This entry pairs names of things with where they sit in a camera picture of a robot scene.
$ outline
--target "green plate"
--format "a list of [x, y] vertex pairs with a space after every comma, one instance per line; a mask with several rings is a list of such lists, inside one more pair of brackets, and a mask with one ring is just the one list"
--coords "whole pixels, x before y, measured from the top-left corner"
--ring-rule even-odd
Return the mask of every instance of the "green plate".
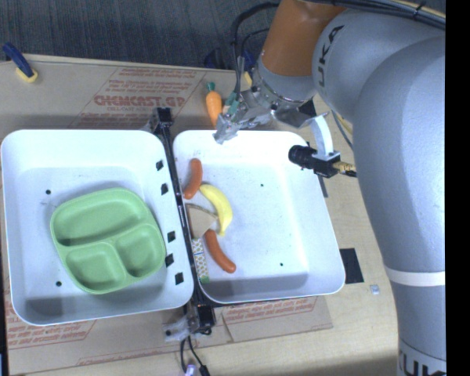
[[157, 272], [165, 243], [146, 203], [125, 188], [77, 197], [52, 214], [54, 244], [73, 282], [92, 294], [120, 290]]

